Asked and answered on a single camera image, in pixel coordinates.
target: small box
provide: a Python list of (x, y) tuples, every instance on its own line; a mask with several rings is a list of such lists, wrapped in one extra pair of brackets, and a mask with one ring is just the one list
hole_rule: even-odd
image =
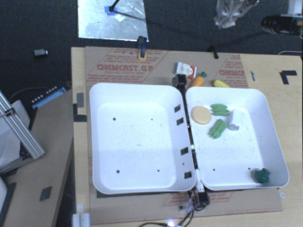
[(182, 62), (177, 63), (176, 74), (187, 75), (188, 79), (195, 79), (197, 74), (197, 67), (192, 65), (187, 65)]
[[(221, 103), (239, 110), (238, 131), (213, 139), (190, 118), (195, 106)], [(174, 87), (99, 83), (90, 90), (93, 182), (105, 194), (180, 192), (197, 179), (210, 190), (282, 187), (289, 174), (265, 96), (255, 89), (192, 87), (186, 104)], [(196, 158), (198, 169), (195, 169)], [(268, 183), (254, 172), (266, 168)]]

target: metal plate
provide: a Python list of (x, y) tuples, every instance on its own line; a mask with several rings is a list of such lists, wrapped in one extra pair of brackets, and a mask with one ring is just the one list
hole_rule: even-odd
[(105, 7), (115, 0), (78, 0), (80, 38), (136, 41), (148, 38), (143, 0), (120, 0), (117, 12), (106, 13)]

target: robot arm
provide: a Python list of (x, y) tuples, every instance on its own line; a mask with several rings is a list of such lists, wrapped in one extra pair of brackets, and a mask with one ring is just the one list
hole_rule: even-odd
[[(256, 6), (259, 0), (218, 0), (215, 24), (221, 28), (235, 26), (238, 18)], [(261, 26), (272, 34), (302, 35), (303, 0), (288, 0), (287, 15), (265, 17)]]

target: black clip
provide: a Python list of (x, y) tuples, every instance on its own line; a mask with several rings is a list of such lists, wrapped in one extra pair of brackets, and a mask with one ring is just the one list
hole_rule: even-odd
[(15, 109), (14, 108), (10, 108), (9, 110), (5, 111), (3, 115), (0, 115), (0, 118), (2, 118), (4, 116), (9, 117), (9, 116), (11, 116), (11, 115), (13, 115), (15, 113), (16, 113)]
[(218, 59), (218, 53), (217, 50), (215, 49), (215, 47), (213, 45), (209, 46), (206, 52), (213, 52), (214, 53), (214, 58)]

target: small white object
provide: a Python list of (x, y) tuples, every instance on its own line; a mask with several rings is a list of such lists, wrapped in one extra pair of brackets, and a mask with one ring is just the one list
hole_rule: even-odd
[(90, 227), (90, 214), (73, 214), (72, 215), (73, 227)]
[(229, 115), (229, 126), (228, 128), (231, 131), (238, 131), (243, 119), (243, 112), (237, 109), (234, 109), (230, 112)]
[(280, 195), (280, 198), (281, 198), (281, 199), (286, 198), (286, 196), (285, 196), (285, 193), (284, 193), (284, 192), (279, 192), (279, 195)]
[(187, 75), (188, 79), (195, 79), (197, 74), (197, 67), (182, 62), (178, 62), (176, 68), (176, 74)]
[(77, 204), (77, 211), (78, 212), (84, 211), (84, 205), (83, 204)]

